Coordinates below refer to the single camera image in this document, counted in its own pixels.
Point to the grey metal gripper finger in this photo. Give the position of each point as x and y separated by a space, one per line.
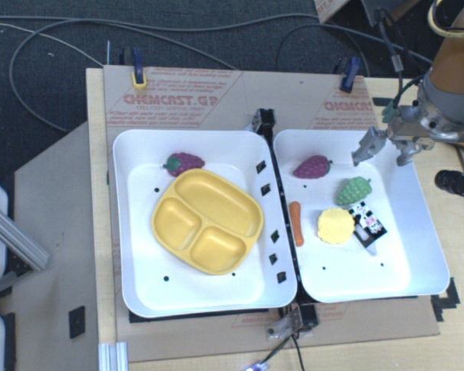
369 143
408 154

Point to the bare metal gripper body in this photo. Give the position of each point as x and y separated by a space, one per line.
408 124

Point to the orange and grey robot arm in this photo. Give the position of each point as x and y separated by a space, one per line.
454 52

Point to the green grapes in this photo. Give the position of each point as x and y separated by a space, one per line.
353 191

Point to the purple grapes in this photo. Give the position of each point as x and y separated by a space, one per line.
187 161
312 167

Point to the black and white carton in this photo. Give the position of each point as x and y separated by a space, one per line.
369 222

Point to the yellow biscuit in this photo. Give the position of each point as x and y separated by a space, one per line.
335 225

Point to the thin black rod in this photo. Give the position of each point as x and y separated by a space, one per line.
284 207

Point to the orange sausage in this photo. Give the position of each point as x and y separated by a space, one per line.
296 222

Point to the white plastic tray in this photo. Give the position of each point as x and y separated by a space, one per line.
201 292
371 276

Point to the brown cardboard board red print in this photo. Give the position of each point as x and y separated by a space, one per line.
232 99

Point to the yellow divided plate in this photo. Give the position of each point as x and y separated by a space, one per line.
207 222

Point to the black cylinder on white bracket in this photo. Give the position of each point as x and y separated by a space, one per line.
454 183

